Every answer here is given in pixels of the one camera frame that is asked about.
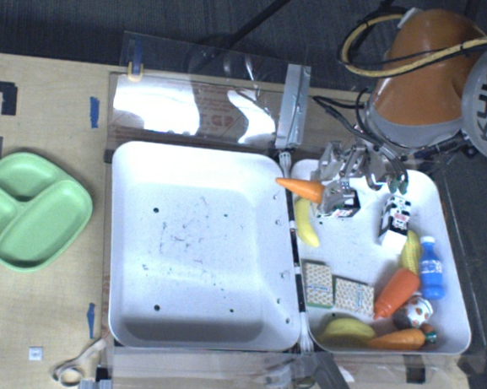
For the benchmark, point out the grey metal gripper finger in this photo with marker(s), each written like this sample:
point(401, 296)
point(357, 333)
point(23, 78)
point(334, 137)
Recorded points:
point(347, 192)
point(330, 199)

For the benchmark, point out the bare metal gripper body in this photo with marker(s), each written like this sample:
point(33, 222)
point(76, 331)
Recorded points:
point(356, 161)

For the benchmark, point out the orange toy carrot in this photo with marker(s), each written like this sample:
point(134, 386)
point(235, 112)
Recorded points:
point(299, 187)
point(400, 339)

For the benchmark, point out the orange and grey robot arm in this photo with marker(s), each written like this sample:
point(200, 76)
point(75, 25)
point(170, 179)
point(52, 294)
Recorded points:
point(423, 78)

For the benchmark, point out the yellow banana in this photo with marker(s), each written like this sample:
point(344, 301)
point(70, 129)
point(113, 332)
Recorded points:
point(348, 330)
point(305, 224)

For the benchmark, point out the white plastic tray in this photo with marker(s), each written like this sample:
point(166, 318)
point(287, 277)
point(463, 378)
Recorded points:
point(349, 249)
point(196, 244)

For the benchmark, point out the cow print milk carton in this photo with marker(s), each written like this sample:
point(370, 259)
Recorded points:
point(395, 221)

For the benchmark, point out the patterned beige packet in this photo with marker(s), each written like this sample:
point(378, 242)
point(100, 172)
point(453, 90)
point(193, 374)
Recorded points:
point(354, 296)
point(318, 285)

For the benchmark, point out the yellow corn cob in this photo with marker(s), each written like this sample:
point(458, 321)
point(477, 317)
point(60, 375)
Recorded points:
point(410, 252)

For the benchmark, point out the orange squeeze bottle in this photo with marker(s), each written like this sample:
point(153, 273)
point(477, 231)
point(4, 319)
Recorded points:
point(398, 292)

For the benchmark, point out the blue bottle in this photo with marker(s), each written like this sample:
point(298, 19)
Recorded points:
point(432, 269)

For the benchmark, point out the white jar with orange dots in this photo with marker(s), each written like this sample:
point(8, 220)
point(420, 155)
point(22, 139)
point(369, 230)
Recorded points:
point(417, 310)

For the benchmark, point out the green divided plate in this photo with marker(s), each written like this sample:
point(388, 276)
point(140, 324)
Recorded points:
point(26, 213)

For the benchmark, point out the small white square block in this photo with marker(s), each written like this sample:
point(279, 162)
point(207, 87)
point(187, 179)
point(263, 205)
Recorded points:
point(36, 353)

